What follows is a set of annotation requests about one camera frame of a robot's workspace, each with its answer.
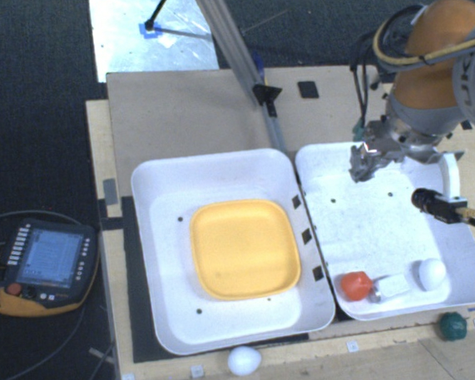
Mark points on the red toy pepper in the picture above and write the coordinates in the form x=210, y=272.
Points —
x=355, y=285

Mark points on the white plastic tray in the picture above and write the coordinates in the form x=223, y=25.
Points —
x=371, y=230
x=168, y=250

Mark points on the small white bottle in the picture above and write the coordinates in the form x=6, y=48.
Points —
x=393, y=286

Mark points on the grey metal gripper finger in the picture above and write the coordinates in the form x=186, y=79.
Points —
x=374, y=164
x=357, y=167

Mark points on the brown cardboard board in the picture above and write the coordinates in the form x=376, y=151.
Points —
x=189, y=118

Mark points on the yellow plate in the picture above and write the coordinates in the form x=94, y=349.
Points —
x=245, y=249

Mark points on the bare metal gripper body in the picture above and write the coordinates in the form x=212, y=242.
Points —
x=396, y=144

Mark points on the black cylinder on white bracket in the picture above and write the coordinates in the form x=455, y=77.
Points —
x=433, y=203

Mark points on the green toy pepper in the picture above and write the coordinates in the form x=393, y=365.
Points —
x=453, y=326

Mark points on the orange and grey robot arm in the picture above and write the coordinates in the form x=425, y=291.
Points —
x=432, y=82

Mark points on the white egg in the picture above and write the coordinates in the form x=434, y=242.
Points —
x=244, y=360
x=430, y=274

